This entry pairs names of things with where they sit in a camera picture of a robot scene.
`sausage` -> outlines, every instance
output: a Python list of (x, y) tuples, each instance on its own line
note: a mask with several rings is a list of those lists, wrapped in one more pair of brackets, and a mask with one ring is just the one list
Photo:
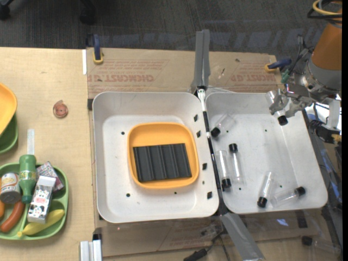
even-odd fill
[(9, 232), (17, 224), (24, 212), (24, 207), (25, 204), (21, 200), (15, 203), (12, 213), (0, 226), (2, 232)]
[(5, 213), (5, 203), (0, 200), (0, 219)]

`green bowl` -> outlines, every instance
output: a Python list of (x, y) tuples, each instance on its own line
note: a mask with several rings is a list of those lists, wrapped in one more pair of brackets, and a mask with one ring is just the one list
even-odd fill
[[(48, 228), (34, 234), (34, 235), (23, 235), (21, 237), (17, 236), (18, 231), (22, 231), (25, 226), (27, 225), (27, 214), (30, 204), (26, 204), (26, 207), (24, 209), (23, 215), (19, 222), (9, 231), (9, 232), (1, 232), (0, 231), (0, 239), (5, 240), (39, 240), (44, 238), (49, 238), (55, 234), (58, 233), (58, 231), (63, 227), (66, 219), (67, 214), (67, 206), (68, 206), (68, 197), (69, 197), (69, 186), (68, 181), (65, 176), (65, 174), (57, 167), (53, 167), (62, 181), (64, 188), (54, 192), (52, 195), (52, 202), (49, 207), (49, 211), (57, 210), (57, 209), (63, 209), (65, 211), (64, 216), (55, 224), (49, 226)], [(20, 164), (19, 163), (9, 163), (0, 166), (0, 177), (2, 177), (4, 174), (13, 172), (13, 173), (19, 173), (20, 170)], [(6, 204), (5, 205), (5, 214), (3, 215), (2, 219), (0, 219), (0, 224), (2, 224), (11, 214), (13, 210), (13, 204)]]
[(17, 140), (18, 127), (15, 113), (2, 135), (0, 135), (0, 154), (9, 151), (16, 144)]

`gray carpet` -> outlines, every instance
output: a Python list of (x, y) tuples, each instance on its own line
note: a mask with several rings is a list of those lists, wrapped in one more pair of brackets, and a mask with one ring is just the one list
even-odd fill
[(104, 47), (195, 49), (195, 32), (209, 29), (211, 51), (293, 57), (298, 34), (308, 46), (325, 21), (309, 20), (315, 0), (92, 0), (96, 23), (82, 24), (79, 0), (14, 0), (0, 21), (0, 46), (84, 48), (88, 33)]

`office chair base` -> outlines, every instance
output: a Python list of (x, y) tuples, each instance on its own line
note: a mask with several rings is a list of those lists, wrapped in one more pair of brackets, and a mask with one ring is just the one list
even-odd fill
[(10, 16), (10, 8), (0, 4), (0, 20), (5, 20)]
[(95, 15), (89, 9), (84, 8), (80, 14), (80, 21), (82, 23), (92, 25), (95, 22)]

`green bottle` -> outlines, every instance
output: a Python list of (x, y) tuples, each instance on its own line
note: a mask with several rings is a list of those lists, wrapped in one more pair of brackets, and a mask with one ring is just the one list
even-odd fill
[(31, 203), (36, 185), (36, 158), (32, 154), (20, 157), (19, 185), (23, 191), (22, 202)]

